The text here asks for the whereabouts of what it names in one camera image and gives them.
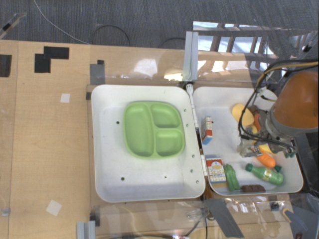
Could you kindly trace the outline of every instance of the white tape square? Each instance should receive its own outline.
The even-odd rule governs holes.
[[[62,205],[59,204],[57,201],[51,200],[50,204],[46,208],[46,211],[54,216],[59,214]]]
[[[71,94],[62,94],[61,103],[69,103]]]

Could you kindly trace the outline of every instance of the table surface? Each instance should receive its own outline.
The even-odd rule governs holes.
[[[50,74],[34,72],[34,55],[43,53],[44,46],[70,48],[68,60],[51,60]],[[4,125],[0,132],[0,207],[11,210],[9,217],[0,217],[0,238],[76,238],[76,223],[87,222],[91,211],[86,100],[90,64],[105,61],[108,84],[174,86],[176,81],[165,78],[181,73],[183,51],[0,40],[0,54],[12,55],[10,77],[0,78],[0,126]],[[242,79],[248,77],[247,72],[243,75]],[[70,94],[69,103],[61,102],[62,94]],[[287,195],[278,199],[289,207]],[[61,204],[57,216],[46,211],[51,200]],[[163,213],[154,214],[163,224],[169,220],[161,215],[175,219],[173,212],[177,212],[174,203],[165,206]],[[106,219],[116,220],[122,231],[145,226],[142,211],[121,213],[112,211],[110,204],[105,208]],[[280,213],[257,208],[254,215],[235,209],[233,215],[246,238],[291,236],[290,225]],[[209,222],[208,232],[224,238],[216,221]],[[102,234],[98,238],[110,237]],[[191,238],[204,235],[201,225]]]

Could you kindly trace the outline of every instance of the white wire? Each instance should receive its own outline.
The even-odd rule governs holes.
[[[88,42],[84,42],[84,41],[81,41],[80,39],[70,35],[69,33],[65,32],[63,29],[59,28],[57,25],[53,24],[44,14],[43,12],[41,11],[40,7],[38,6],[37,2],[35,0],[33,0],[35,6],[37,7],[37,9],[39,10],[39,12],[41,13],[41,15],[44,17],[44,19],[49,22],[52,26],[54,26],[56,29],[60,30],[61,32],[65,33],[67,36],[71,37],[72,39],[78,41],[78,42],[81,42],[81,43],[84,43],[84,44],[89,44]]]

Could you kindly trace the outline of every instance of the bottle label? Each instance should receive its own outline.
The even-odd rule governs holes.
[[[272,171],[270,169],[266,169],[264,172],[263,180],[269,181],[271,175],[272,175]]]

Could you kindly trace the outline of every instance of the green toy bottle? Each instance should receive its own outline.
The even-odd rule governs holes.
[[[255,167],[252,164],[247,164],[245,169],[248,172],[252,172],[258,178],[278,186],[281,185],[284,180],[284,176],[281,173],[277,173],[266,167]]]

